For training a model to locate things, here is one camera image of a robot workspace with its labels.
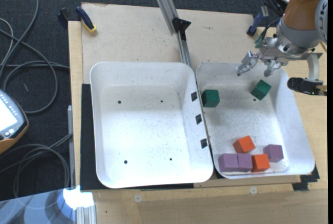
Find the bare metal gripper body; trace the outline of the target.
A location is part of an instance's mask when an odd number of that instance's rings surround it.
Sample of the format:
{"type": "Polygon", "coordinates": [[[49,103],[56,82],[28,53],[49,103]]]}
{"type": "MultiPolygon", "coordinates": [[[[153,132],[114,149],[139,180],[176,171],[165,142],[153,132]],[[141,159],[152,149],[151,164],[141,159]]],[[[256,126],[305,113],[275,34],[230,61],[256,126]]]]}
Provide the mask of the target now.
{"type": "Polygon", "coordinates": [[[316,47],[316,38],[301,36],[288,38],[286,36],[275,36],[257,38],[258,57],[261,60],[304,60],[316,47]]]}

